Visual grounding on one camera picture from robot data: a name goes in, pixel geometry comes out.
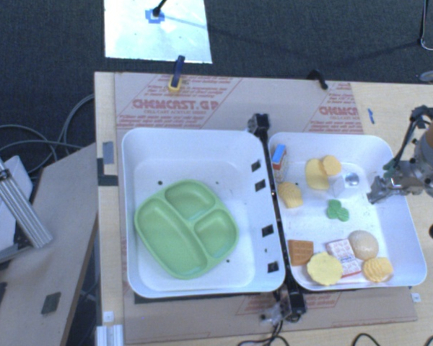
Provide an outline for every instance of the white tray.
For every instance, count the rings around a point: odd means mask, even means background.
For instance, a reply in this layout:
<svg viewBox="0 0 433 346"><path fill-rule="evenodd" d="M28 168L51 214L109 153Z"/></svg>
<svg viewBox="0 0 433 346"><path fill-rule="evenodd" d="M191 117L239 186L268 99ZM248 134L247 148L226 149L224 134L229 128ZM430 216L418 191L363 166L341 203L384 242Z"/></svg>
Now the white tray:
<svg viewBox="0 0 433 346"><path fill-rule="evenodd" d="M373 283L363 274L351 275L331 286L323 286L311 280L306 267L292 267L295 280L308 290L346 290L371 287L395 287L418 285L427 275L427 265L417 237L414 222L406 198L393 196L371 205L367 193L375 176L382 174L382 166L393 158L390 147L375 136L333 135L323 133L277 133L270 140L270 151L283 143L287 148L289 168L286 181L298 183L303 205L287 209L279 201L286 240L298 239L314 242L315 252L325 251L325 244L345 239L355 230L372 233L378 240L378 256L388 257L394 274L387 282ZM341 222L331 220L326 214L327 201L336 198L332 187L327 191L313 190L307 186L305 164L309 159L321 159L334 155L342 164L341 175L356 173L359 184L345 189L337 199L349 209L350 219Z"/></svg>
<svg viewBox="0 0 433 346"><path fill-rule="evenodd" d="M132 289L147 298L276 290L285 266L261 142L233 130L137 128L122 142L127 273ZM253 172L252 164L260 166ZM172 277L148 252L134 229L134 212L149 196L182 179L207 185L239 227L235 250L201 277ZM266 187L255 191L255 184ZM272 226L263 237L262 228ZM277 263L278 270L268 272Z"/></svg>

